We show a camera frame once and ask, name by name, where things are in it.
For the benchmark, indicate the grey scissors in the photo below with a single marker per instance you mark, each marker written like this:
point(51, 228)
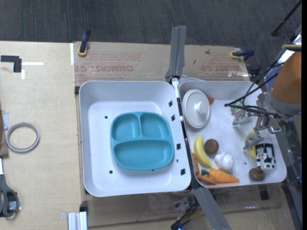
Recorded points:
point(7, 195)

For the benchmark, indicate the green and white carton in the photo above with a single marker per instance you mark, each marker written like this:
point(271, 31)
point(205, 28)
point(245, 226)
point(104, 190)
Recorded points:
point(238, 108)

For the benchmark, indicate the white garlic bulb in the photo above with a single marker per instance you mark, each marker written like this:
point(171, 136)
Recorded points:
point(224, 162)

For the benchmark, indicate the brown cardboard board red print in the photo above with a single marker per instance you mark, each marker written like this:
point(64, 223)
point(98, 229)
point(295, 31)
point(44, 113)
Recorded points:
point(134, 63)

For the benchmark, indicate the orange sausage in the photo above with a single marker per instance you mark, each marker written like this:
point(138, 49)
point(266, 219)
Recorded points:
point(195, 164)

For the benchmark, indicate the brown round biscuit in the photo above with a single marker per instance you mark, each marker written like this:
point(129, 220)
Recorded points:
point(211, 146)

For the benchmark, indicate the blue divided plate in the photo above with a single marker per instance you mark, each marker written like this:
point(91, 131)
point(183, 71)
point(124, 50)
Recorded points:
point(142, 150)

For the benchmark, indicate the black and white carton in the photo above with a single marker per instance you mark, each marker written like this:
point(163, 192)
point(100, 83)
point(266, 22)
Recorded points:
point(265, 159)

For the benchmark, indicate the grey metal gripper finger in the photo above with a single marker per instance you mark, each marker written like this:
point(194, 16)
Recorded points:
point(248, 144)
point(258, 139)

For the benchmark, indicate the small orange carrot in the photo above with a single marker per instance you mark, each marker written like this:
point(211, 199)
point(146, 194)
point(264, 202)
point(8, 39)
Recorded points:
point(211, 100)

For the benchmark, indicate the white plastic tray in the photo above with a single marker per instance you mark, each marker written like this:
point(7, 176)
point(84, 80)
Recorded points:
point(227, 133)
point(100, 138)

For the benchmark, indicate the brown doughnut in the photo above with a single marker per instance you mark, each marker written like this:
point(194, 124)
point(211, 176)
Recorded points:
point(256, 174)

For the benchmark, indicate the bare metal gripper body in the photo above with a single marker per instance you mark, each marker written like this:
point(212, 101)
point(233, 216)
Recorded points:
point(263, 121)

